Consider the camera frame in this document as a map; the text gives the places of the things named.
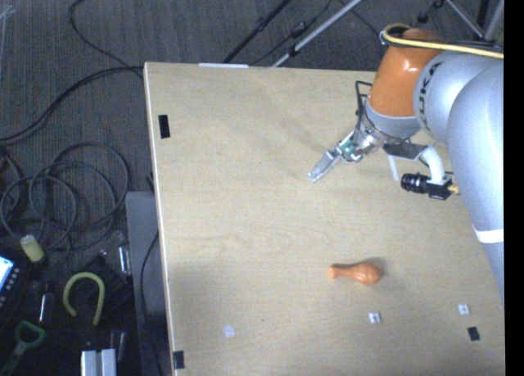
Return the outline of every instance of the wooden table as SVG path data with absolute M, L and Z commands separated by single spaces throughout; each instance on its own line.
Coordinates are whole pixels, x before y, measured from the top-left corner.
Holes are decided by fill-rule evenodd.
M 373 73 L 147 63 L 145 80 L 174 374 L 505 374 L 460 197 L 407 193 L 382 151 L 308 180 Z M 379 283 L 328 277 L 362 260 Z

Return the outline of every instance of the gray carpet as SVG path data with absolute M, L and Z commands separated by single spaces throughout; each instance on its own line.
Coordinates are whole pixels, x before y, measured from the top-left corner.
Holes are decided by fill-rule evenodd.
M 13 13 L 7 19 L 0 83 L 0 139 L 24 129 L 36 121 L 53 101 L 98 71 L 122 65 L 93 47 L 74 32 L 70 24 L 70 6 L 77 0 L 0 0 Z M 75 8 L 75 23 L 91 43 L 124 61 L 128 66 L 142 66 L 145 61 L 222 62 L 255 28 L 257 20 L 267 16 L 282 0 L 87 0 Z M 260 31 L 232 62 L 271 66 L 292 44 L 286 42 L 274 53 L 259 59 L 286 38 L 300 22 L 310 22 L 329 0 L 292 0 L 266 28 Z M 310 30 L 314 31 L 352 0 L 332 0 L 327 10 Z M 433 0 L 363 0 L 354 11 L 312 40 L 283 66 L 310 69 L 376 70 L 385 51 L 378 32 L 396 22 L 411 24 L 418 13 Z M 480 0 L 454 0 L 471 19 L 477 18 Z M 497 0 L 491 0 L 489 14 Z M 445 39 L 472 38 L 472 31 L 446 5 L 431 12 L 423 26 Z M 64 148 L 93 142 L 107 145 L 124 159 L 126 173 L 113 153 L 102 147 L 77 147 L 67 153 L 67 161 L 82 161 L 101 171 L 116 194 L 148 190 L 151 172 L 143 82 L 136 73 L 120 71 L 104 75 L 72 90 L 51 115 L 32 132 L 19 138 L 0 141 L 21 168 L 31 177 L 50 165 Z M 112 199 L 107 183 L 87 167 L 63 172 L 63 178 L 75 190 L 84 223 L 96 221 L 111 212 Z M 3 190 L 16 180 L 12 168 L 0 174 Z M 36 202 L 38 216 L 65 223 L 70 217 L 70 195 L 64 189 Z M 33 231 L 31 220 L 25 225 Z M 49 277 L 61 288 L 65 276 L 81 268 L 100 250 L 114 253 L 118 241 L 103 227 L 77 229 L 69 244 L 81 247 L 96 242 L 86 250 L 67 255 L 51 254 Z M 111 231 L 125 232 L 122 214 L 115 217 Z M 44 245 L 58 238 L 63 226 L 49 225 Z M 12 240 L 2 233 L 4 242 Z

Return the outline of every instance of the black tape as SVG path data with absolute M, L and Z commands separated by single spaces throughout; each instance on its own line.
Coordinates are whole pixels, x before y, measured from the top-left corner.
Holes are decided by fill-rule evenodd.
M 183 351 L 173 351 L 173 363 L 175 370 L 186 368 L 183 363 Z
M 158 116 L 158 125 L 160 126 L 160 138 L 169 138 L 169 119 L 167 116 Z
M 477 327 L 468 328 L 468 333 L 472 341 L 478 341 L 481 339 L 481 335 L 478 333 Z

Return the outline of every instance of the yellow cable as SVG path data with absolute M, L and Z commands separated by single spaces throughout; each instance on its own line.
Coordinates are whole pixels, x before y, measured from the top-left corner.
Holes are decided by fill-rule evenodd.
M 73 317 L 76 316 L 76 310 L 73 309 L 73 307 L 69 303 L 69 292 L 71 288 L 73 287 L 73 284 L 75 283 L 75 281 L 79 279 L 91 279 L 98 283 L 97 311 L 93 319 L 93 325 L 97 326 L 98 322 L 100 321 L 100 315 L 102 314 L 102 307 L 104 306 L 104 297 L 106 296 L 106 286 L 104 285 L 104 282 L 102 281 L 102 279 L 98 277 L 96 274 L 88 273 L 88 272 L 77 273 L 73 275 L 73 277 L 71 277 L 69 280 L 67 280 L 67 283 L 65 284 L 65 288 L 64 288 L 64 294 L 62 296 L 64 307 L 67 309 L 67 311 L 70 313 L 71 316 Z
M 504 59 L 502 52 L 494 52 L 491 50 L 482 50 L 480 48 L 473 48 L 463 45 L 437 43 L 429 41 L 419 41 L 417 39 L 402 39 L 390 35 L 390 30 L 393 28 L 411 29 L 412 27 L 404 24 L 391 24 L 388 25 L 381 33 L 381 39 L 386 43 L 397 44 L 400 46 L 417 47 L 417 48 L 432 48 L 436 50 L 450 50 L 454 52 L 467 52 L 470 54 L 477 54 L 478 56 L 486 56 Z

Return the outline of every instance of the black device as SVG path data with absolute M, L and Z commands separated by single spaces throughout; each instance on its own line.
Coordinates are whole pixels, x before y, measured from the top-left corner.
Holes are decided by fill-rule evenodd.
M 30 263 L 23 251 L 0 246 L 0 327 L 22 297 Z

